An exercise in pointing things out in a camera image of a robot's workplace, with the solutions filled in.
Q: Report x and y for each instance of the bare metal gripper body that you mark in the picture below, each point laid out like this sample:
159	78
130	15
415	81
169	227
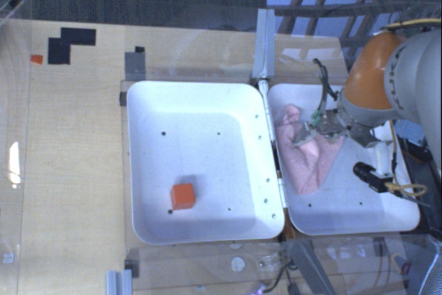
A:
331	125

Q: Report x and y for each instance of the pink cloth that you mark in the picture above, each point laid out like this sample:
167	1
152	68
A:
304	166

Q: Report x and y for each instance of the white plastic tray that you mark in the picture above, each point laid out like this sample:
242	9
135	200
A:
207	155
345	210

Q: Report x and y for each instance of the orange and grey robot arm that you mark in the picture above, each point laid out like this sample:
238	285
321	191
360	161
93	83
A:
411	79

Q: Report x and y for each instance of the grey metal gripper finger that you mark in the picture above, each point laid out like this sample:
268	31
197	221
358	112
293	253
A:
306	140
304	130

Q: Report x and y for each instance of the black cylinder on white bracket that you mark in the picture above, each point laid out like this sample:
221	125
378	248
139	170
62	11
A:
374	176

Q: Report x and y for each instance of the red cube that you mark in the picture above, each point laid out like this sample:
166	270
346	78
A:
182	197

